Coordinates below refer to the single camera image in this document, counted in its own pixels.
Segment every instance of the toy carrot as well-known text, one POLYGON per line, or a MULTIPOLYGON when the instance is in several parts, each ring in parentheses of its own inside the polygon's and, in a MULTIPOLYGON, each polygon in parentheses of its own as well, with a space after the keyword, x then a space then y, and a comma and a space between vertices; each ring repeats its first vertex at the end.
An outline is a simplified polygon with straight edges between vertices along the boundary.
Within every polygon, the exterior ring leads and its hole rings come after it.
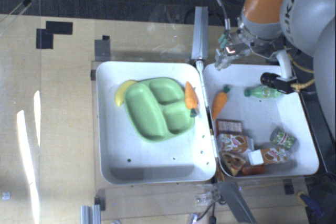
POLYGON ((198 105, 198 98, 194 91, 194 88, 191 86, 191 84, 187 81, 185 84, 184 89, 184 102, 185 106, 190 109, 190 117, 196 117, 197 116, 197 105, 198 105))
POLYGON ((211 107, 211 118, 213 121, 217 118, 218 114, 224 107, 227 101, 226 93, 228 93, 229 91, 230 91, 229 87, 224 87, 223 91, 219 92, 216 95, 211 107))

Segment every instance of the green plate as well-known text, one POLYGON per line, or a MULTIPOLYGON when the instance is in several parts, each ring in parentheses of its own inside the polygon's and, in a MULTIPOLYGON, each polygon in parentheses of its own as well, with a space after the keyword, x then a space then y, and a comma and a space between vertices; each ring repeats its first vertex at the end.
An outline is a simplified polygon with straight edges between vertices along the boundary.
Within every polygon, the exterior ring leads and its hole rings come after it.
POLYGON ((181 86, 169 78, 144 80, 130 86, 124 94, 124 104, 137 134, 146 141, 176 137, 195 123, 185 107, 181 86))

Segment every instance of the toy pizza slice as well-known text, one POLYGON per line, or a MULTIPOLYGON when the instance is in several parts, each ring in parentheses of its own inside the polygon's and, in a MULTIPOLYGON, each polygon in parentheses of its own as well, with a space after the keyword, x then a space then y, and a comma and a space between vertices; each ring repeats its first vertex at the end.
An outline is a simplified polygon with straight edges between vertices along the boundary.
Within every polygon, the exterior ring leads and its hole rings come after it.
POLYGON ((242 157, 229 152, 222 152, 222 161, 233 176, 236 176, 246 163, 242 157))

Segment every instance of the white tray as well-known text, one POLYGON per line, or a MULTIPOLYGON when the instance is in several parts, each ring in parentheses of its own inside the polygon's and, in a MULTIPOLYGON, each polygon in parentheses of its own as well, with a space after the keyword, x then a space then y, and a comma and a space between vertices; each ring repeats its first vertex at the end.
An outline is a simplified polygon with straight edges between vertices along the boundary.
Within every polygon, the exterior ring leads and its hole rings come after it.
POLYGON ((206 110, 189 131, 175 138, 150 143, 133 129, 124 106, 117 107, 114 94, 127 80, 168 77, 184 87, 195 87, 204 104, 197 70, 185 63, 105 62, 96 73, 100 166, 103 177, 112 184, 191 182, 210 179, 216 169, 206 110))
POLYGON ((245 88, 261 84, 260 76, 264 72, 281 74, 279 66, 231 65, 217 71, 214 65, 208 65, 204 69, 204 81, 209 104, 212 104, 215 94, 228 85, 228 101, 217 118, 241 121, 244 133, 253 138, 256 149, 275 146, 269 138, 276 126, 295 136, 293 147, 287 151, 288 161, 266 166, 266 174, 261 177, 314 174, 319 168, 319 159, 299 95, 283 94, 276 99, 262 100, 244 96, 245 88))

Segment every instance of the table surface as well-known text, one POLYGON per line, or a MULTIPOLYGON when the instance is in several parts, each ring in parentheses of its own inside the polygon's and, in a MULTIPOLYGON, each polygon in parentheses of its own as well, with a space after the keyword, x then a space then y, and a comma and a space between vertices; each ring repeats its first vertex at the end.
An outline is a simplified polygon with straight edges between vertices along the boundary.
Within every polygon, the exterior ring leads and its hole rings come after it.
MULTIPOLYGON (((221 33, 222 28, 209 27, 210 56, 214 55, 221 33)), ((97 149, 94 147, 90 71, 94 43, 102 35, 110 36, 112 60, 132 60, 140 55, 143 60, 166 61, 176 54, 191 52, 193 26, 31 16, 22 16, 11 25, 0 37, 4 50, 2 67, 10 72, 11 77, 6 79, 11 80, 13 87, 1 89, 1 107, 9 109, 3 110, 1 116, 0 189, 10 192, 10 199, 1 201, 1 223, 34 223, 29 184, 16 134, 16 113, 24 109, 27 131, 33 129, 34 119, 29 113, 33 105, 31 102, 26 105, 25 101, 20 107, 19 101, 32 97, 37 88, 41 95, 40 146, 31 140, 29 144, 33 144, 31 154, 40 202, 39 223, 79 223, 80 207, 93 205, 99 169, 94 159, 97 149), (73 34, 54 35, 53 50, 34 50, 36 28, 39 24, 45 28, 47 20, 73 22, 73 34), (22 25, 25 25, 24 30, 18 29, 22 25)), ((249 63, 260 63, 260 59, 250 58, 249 63)), ((303 182, 297 186, 295 191, 302 190, 300 188, 305 185, 303 182)), ((145 195, 140 187, 130 188, 109 186, 111 195, 119 191, 123 193, 119 197, 124 199, 119 205, 123 210, 113 215, 107 208, 102 212, 103 224, 112 223, 114 218, 120 218, 123 224, 186 223, 191 210, 202 212, 205 209, 196 207, 195 199, 190 199, 195 195, 194 186, 180 186, 185 191, 185 198, 179 193, 172 195, 162 191, 160 197, 166 199, 165 208, 155 212, 148 209, 147 203, 154 196, 145 195), (130 197, 127 197, 128 191, 132 191, 130 197), (129 207, 131 198, 137 201, 137 208, 129 207), (173 204, 177 200, 183 202, 179 203, 179 210, 174 211, 173 204)), ((252 205, 251 211, 259 223, 308 223, 304 207, 294 195, 285 195, 282 186, 243 186, 242 193, 249 206, 252 205)), ((217 206, 216 217, 217 223, 237 223, 227 206, 217 206)), ((207 218, 200 223, 207 223, 207 218)))

